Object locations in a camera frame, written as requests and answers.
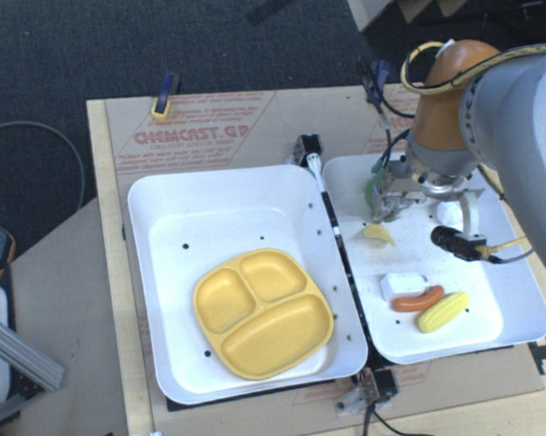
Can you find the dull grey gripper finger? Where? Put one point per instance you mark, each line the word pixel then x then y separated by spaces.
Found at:
pixel 378 209
pixel 397 208

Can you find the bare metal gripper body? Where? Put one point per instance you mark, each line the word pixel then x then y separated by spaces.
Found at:
pixel 404 183

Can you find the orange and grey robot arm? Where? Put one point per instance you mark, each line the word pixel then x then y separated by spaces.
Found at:
pixel 505 114

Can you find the pale yellow chip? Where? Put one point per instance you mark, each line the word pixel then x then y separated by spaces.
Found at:
pixel 378 235

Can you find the thin black and white rod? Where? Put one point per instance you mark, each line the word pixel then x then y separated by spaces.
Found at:
pixel 339 240

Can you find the white round object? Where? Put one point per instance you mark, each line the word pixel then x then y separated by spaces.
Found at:
pixel 449 213

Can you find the small white box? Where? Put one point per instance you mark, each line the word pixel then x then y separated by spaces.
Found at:
pixel 403 283

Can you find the orange sausage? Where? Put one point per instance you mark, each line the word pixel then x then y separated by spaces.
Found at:
pixel 416 300

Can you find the yellow corn cob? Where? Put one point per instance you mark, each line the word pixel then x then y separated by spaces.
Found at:
pixel 443 313

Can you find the white plastic tray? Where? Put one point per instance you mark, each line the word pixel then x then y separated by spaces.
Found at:
pixel 452 339
pixel 173 267

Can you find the yellow divided plate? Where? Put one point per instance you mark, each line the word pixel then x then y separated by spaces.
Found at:
pixel 266 316

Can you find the brown cardboard board, red print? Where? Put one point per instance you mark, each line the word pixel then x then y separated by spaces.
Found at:
pixel 228 122

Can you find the black cylinder on white bracket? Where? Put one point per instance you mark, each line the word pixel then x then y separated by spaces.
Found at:
pixel 463 244

